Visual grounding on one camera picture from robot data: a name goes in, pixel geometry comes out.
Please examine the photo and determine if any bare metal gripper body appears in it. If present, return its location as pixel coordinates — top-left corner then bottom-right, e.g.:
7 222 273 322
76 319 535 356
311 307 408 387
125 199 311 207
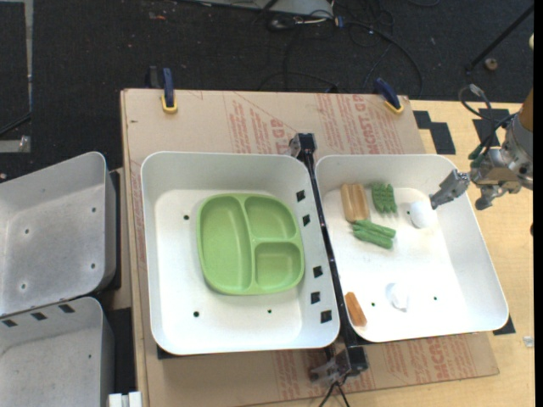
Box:
468 147 535 194

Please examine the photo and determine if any white egg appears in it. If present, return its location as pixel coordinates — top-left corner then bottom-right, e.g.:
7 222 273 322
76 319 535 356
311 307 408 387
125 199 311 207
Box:
408 200 439 230

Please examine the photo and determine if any green ridged lettuce leaf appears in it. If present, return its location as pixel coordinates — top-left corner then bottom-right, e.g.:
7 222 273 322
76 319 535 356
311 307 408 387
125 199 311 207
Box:
370 181 399 215

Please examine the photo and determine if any white plastic tray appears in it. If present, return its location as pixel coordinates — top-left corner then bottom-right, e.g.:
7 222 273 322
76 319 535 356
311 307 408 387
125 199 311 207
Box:
0 150 119 318
140 150 341 356
314 153 510 343
0 296 116 407

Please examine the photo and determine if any green bean bundle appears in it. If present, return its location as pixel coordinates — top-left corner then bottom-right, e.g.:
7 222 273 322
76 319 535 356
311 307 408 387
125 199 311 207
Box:
351 219 398 251

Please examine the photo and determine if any tan hot dog bun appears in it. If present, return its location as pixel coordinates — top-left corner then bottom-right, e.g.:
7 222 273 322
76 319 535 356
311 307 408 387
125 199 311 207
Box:
339 182 372 224

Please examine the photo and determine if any white crumpled lump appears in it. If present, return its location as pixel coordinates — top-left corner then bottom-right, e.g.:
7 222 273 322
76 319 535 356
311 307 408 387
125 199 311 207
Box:
384 282 411 313

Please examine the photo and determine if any thin black rod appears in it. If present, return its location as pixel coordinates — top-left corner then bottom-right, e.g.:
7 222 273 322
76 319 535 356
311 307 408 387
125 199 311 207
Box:
301 149 355 355

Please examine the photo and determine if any orange-brown sausage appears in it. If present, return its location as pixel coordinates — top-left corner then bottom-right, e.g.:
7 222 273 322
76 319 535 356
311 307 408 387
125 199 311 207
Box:
344 291 369 327

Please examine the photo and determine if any brown cardboard board, red print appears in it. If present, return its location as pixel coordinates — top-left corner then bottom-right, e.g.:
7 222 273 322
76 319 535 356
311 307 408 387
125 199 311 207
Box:
120 87 501 407

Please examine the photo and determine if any green divided plate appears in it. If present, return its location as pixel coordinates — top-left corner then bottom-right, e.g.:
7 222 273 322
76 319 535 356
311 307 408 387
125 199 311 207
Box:
195 192 306 297

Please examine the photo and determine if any black block with thin wires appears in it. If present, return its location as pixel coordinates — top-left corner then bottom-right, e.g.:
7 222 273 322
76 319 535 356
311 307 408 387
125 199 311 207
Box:
289 132 319 161
308 344 370 387

